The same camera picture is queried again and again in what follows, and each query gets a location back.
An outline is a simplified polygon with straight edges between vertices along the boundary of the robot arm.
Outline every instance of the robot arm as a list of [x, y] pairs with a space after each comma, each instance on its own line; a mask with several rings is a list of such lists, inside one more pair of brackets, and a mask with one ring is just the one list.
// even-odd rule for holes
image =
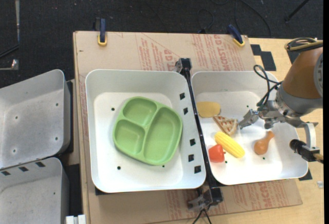
[[[323, 163], [323, 157], [319, 157], [320, 150], [315, 146], [314, 126], [317, 123], [306, 123], [301, 120], [303, 115], [323, 108], [323, 42], [300, 38], [288, 43], [286, 49], [301, 51], [301, 53], [283, 82], [276, 83], [268, 90], [258, 103], [259, 108], [249, 110], [239, 122], [239, 127], [242, 129], [249, 126], [259, 117], [265, 121], [266, 129], [272, 128], [277, 122], [302, 127], [306, 132], [306, 143], [296, 139], [291, 141], [290, 148], [309, 162], [320, 160]], [[273, 89], [277, 90], [275, 100], [267, 100], [269, 92]]]

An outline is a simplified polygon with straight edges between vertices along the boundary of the white tray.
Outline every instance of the white tray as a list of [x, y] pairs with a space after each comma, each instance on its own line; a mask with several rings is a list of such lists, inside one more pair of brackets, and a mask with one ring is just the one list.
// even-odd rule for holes
[[[271, 80], [277, 79], [267, 73]], [[221, 115], [239, 121], [249, 109], [256, 110], [256, 103], [267, 92], [266, 81], [253, 71], [212, 71], [197, 72], [192, 77], [196, 102], [213, 101], [221, 105]], [[276, 90], [270, 94], [275, 98]], [[216, 144], [214, 135], [220, 131], [212, 118], [200, 118], [207, 148]], [[253, 151], [256, 140], [265, 137], [264, 120], [243, 129], [237, 129], [232, 136], [245, 150], [243, 158], [237, 159], [228, 152], [227, 163], [210, 162], [211, 171], [222, 184], [242, 184], [260, 181], [298, 178], [308, 171], [308, 163], [289, 147], [292, 139], [298, 139], [294, 127], [287, 123], [276, 123], [270, 129], [275, 137], [270, 141], [268, 151], [259, 156]]]
[[[135, 96], [165, 104], [182, 117], [180, 144], [165, 165], [145, 164], [115, 148], [112, 131], [116, 118], [124, 102]], [[204, 183], [201, 144], [188, 84], [182, 75], [173, 71], [94, 70], [86, 77], [86, 97], [92, 179], [99, 190], [193, 189]]]
[[64, 224], [69, 183], [57, 158], [0, 171], [1, 224]]
[[70, 94], [61, 70], [0, 89], [0, 169], [60, 154], [70, 142]]

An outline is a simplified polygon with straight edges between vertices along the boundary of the yellow clamp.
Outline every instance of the yellow clamp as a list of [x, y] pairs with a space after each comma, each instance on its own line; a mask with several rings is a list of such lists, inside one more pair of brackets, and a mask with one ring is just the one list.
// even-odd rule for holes
[[107, 35], [105, 35], [104, 42], [101, 42], [101, 35], [98, 35], [97, 36], [97, 41], [98, 41], [99, 46], [102, 46], [102, 47], [106, 46], [107, 45]]
[[242, 41], [242, 43], [238, 42], [236, 39], [233, 39], [233, 41], [234, 41], [239, 47], [243, 47], [243, 46], [245, 46], [245, 41]]

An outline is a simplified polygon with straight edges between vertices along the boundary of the green divided plate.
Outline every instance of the green divided plate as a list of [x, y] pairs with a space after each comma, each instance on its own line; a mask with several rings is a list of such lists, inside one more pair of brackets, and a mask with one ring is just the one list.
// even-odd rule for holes
[[120, 110], [113, 129], [116, 148], [150, 165], [169, 162], [178, 147], [182, 119], [172, 108], [144, 97], [132, 97]]

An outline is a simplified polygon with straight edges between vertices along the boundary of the black floor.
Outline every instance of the black floor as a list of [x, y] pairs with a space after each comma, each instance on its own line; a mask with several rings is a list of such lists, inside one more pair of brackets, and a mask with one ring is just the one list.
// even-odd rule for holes
[[[323, 39], [323, 0], [20, 0], [19, 49], [0, 59], [20, 61], [0, 70], [0, 88], [52, 69], [74, 78], [72, 33], [92, 30], [96, 17], [107, 31], [226, 33], [229, 24], [251, 38]], [[15, 46], [14, 0], [0, 0], [0, 53]]]

